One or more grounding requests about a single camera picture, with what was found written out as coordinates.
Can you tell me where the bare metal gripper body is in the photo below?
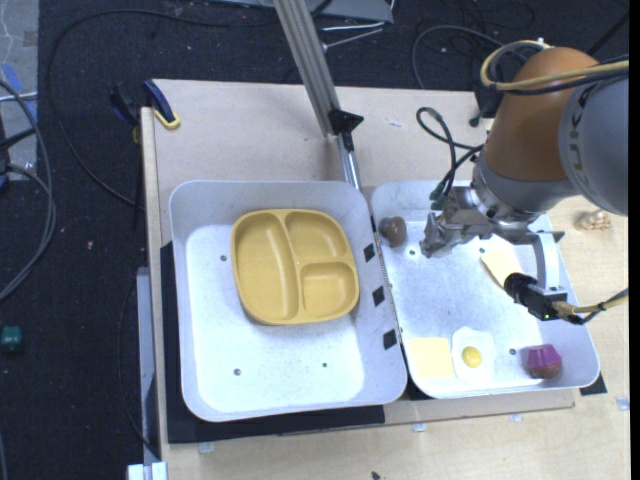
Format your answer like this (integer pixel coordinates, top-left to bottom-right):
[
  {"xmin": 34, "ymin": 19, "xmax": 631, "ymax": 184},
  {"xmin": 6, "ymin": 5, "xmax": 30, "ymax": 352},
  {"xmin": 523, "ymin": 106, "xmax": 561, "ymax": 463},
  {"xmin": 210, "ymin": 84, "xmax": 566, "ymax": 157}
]
[{"xmin": 438, "ymin": 186, "xmax": 545, "ymax": 243}]

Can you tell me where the brown round toy food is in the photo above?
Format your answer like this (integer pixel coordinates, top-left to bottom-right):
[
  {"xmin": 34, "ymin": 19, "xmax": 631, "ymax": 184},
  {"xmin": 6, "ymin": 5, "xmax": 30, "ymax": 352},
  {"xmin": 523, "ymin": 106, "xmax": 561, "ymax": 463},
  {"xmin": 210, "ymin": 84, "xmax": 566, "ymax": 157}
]
[{"xmin": 378, "ymin": 215, "xmax": 409, "ymax": 249}]

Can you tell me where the white plastic tray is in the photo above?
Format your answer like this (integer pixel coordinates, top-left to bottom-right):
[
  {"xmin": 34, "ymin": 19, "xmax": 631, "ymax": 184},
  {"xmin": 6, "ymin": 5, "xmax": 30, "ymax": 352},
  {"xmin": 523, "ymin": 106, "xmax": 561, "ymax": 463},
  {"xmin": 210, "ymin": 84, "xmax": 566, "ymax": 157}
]
[
  {"xmin": 370, "ymin": 179, "xmax": 601, "ymax": 401},
  {"xmin": 168, "ymin": 179, "xmax": 409, "ymax": 424}
]

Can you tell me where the pale yellow cheese slice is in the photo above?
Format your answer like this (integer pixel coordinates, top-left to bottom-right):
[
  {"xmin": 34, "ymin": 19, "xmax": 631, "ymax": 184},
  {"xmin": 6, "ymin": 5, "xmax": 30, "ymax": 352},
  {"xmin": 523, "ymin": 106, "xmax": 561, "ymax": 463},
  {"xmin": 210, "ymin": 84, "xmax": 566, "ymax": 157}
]
[
  {"xmin": 408, "ymin": 337, "xmax": 457, "ymax": 381},
  {"xmin": 480, "ymin": 244, "xmax": 524, "ymax": 290}
]

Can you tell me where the white fried egg toy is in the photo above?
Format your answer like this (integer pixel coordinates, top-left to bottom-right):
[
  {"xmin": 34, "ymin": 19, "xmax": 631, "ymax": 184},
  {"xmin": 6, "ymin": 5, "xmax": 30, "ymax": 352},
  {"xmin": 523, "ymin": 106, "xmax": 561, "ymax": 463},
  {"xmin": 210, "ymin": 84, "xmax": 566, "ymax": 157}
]
[{"xmin": 450, "ymin": 325, "xmax": 498, "ymax": 385}]

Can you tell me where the small gold figure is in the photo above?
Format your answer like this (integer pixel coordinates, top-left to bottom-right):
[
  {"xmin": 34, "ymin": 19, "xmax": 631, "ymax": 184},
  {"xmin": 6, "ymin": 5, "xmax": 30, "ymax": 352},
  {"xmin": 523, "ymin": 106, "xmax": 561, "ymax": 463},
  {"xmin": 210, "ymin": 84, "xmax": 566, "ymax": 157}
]
[{"xmin": 573, "ymin": 208, "xmax": 613, "ymax": 233}]

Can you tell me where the yellow divided plate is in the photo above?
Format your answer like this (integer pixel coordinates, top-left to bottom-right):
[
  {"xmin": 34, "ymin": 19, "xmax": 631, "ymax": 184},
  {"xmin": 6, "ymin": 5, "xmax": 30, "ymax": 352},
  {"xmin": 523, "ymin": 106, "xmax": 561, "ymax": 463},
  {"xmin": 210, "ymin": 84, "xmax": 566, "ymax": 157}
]
[{"xmin": 230, "ymin": 208, "xmax": 362, "ymax": 327}]

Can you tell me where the purple and brown cupcake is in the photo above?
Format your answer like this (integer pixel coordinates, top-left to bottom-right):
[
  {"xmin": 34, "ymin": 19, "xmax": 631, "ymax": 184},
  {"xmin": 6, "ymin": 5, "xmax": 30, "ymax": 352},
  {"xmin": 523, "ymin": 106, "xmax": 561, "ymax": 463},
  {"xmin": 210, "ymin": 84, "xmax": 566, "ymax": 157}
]
[{"xmin": 526, "ymin": 343, "xmax": 564, "ymax": 381}]

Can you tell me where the brown cardboard board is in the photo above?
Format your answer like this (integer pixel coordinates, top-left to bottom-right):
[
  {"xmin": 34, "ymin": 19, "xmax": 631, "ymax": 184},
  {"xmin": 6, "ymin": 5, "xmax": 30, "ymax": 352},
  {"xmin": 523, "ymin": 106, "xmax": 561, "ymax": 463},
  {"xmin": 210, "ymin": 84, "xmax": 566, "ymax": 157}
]
[{"xmin": 150, "ymin": 78, "xmax": 576, "ymax": 426}]

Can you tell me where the black cylinder on white bracket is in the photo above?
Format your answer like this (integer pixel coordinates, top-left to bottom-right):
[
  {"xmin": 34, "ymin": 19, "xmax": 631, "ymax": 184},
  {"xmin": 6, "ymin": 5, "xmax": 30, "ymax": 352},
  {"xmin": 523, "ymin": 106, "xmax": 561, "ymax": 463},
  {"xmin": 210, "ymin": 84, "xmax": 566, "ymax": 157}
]
[{"xmin": 503, "ymin": 229, "xmax": 570, "ymax": 322}]

